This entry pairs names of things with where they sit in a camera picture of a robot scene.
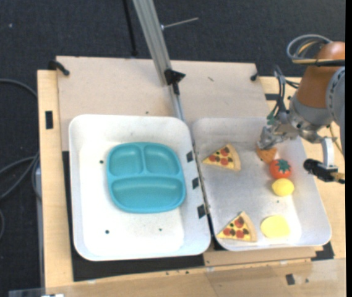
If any flat yellow disc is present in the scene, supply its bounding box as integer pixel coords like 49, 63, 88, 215
259, 214, 292, 239

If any orange biscuit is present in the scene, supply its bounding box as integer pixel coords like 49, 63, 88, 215
255, 145, 278, 165

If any toy pizza slice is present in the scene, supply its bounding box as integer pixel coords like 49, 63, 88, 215
202, 143, 242, 173
215, 210, 259, 243

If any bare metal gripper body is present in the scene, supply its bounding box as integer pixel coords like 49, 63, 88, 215
260, 116, 324, 144

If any black cylinder on white bracket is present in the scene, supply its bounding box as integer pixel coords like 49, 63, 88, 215
303, 137, 346, 184

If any yellow toy lemon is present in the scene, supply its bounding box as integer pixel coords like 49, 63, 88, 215
271, 178, 296, 197

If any red toy tomato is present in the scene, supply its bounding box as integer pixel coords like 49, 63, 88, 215
269, 158, 293, 180

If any pale wooden board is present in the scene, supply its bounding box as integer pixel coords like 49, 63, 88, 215
54, 55, 325, 267

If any white plastic tray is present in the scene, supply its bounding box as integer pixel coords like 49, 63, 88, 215
190, 116, 333, 252
68, 113, 212, 262

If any blue divided plate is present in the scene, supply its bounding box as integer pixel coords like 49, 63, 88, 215
106, 141, 187, 214

